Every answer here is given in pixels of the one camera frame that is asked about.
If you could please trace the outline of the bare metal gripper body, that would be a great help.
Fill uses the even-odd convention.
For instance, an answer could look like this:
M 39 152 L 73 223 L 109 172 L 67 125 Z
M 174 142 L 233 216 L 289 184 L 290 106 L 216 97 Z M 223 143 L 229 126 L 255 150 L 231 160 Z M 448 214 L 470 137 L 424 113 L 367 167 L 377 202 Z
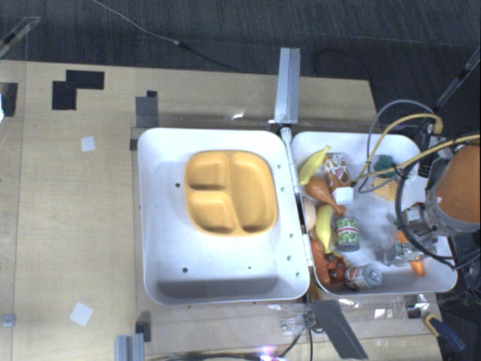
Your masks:
M 412 241 L 425 252 L 437 254 L 437 233 L 425 222 L 422 204 L 414 204 L 401 213 L 402 222 Z

